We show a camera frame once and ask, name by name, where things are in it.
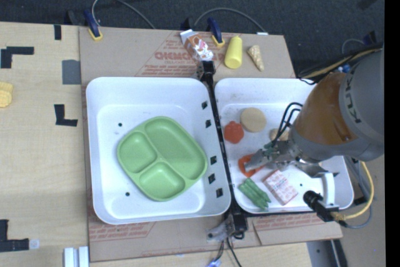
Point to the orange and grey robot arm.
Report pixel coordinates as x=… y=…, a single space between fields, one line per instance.
x=343 y=109

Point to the pink and white packet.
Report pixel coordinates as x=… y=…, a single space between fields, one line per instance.
x=280 y=188

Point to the orange and white carton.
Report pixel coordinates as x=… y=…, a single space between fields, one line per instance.
x=197 y=46

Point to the green toy beans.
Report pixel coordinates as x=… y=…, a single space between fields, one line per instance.
x=254 y=194

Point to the tan ice cream cone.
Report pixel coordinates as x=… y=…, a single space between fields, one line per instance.
x=256 y=56

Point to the green divided plate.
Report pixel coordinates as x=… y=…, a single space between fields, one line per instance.
x=162 y=159

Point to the white plastic tray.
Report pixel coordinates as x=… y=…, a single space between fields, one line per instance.
x=275 y=93
x=106 y=184

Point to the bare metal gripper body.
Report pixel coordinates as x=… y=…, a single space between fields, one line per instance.
x=284 y=153

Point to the black cylinder on white bracket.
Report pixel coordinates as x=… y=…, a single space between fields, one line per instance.
x=328 y=190

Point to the tan round biscuit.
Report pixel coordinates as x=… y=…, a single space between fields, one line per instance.
x=253 y=119

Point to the tan toy bread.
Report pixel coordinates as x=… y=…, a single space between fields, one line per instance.
x=275 y=134

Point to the yellow bottle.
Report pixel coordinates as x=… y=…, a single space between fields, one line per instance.
x=233 y=54

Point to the yellow corn cob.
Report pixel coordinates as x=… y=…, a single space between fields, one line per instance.
x=4 y=94

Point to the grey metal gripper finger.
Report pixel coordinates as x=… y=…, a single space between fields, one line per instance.
x=314 y=170
x=257 y=160

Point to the brown cardboard board red print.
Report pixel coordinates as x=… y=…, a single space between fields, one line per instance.
x=131 y=53

